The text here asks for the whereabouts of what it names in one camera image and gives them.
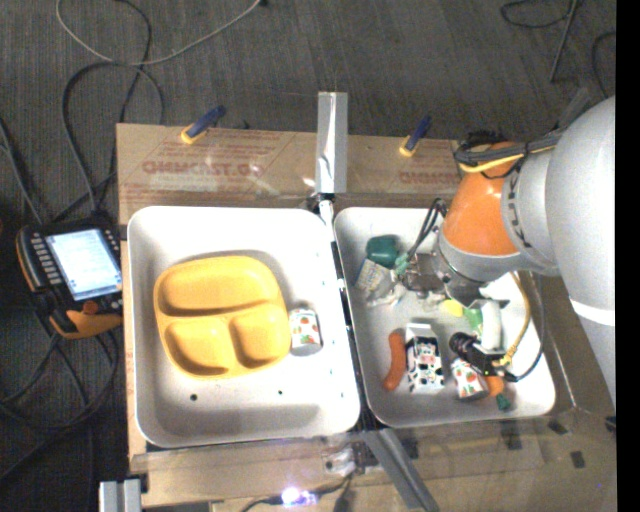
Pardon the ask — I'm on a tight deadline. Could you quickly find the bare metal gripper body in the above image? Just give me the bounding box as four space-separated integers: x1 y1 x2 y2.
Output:
400 252 450 295

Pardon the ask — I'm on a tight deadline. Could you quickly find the yellow and green toy fruit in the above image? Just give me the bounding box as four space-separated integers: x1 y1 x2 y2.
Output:
441 297 484 337

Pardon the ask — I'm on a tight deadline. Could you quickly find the dark green bell pepper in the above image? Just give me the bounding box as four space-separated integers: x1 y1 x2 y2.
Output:
365 234 403 269

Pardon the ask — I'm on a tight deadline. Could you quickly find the white packet blue yellow print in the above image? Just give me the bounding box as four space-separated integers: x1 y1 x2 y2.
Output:
354 258 395 294

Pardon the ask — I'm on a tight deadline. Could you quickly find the black and white cow carton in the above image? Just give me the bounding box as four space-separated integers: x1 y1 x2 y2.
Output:
403 322 447 394

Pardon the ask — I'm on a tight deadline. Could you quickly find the orange sausage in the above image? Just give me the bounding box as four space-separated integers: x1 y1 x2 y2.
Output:
382 330 408 393

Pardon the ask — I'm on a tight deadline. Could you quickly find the white can strawberry print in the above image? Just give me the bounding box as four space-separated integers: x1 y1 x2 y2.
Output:
288 307 323 357
449 356 490 402

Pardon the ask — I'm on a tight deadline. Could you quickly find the orange carrot green top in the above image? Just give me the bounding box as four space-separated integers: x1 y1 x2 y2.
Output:
483 374 513 413

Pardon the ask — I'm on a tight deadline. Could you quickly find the white plastic tray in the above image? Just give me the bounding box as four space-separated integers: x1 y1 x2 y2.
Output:
126 205 362 449
333 206 558 430

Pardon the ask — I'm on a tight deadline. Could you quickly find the yellow divided plate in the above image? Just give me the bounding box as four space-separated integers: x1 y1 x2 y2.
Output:
152 255 293 379

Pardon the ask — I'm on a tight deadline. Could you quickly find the brown cardboard board red print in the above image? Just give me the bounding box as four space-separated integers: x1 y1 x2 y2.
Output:
115 123 569 474

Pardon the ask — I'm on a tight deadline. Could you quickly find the black cylinder on white bracket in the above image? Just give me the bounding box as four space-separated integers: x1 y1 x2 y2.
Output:
448 298 509 377

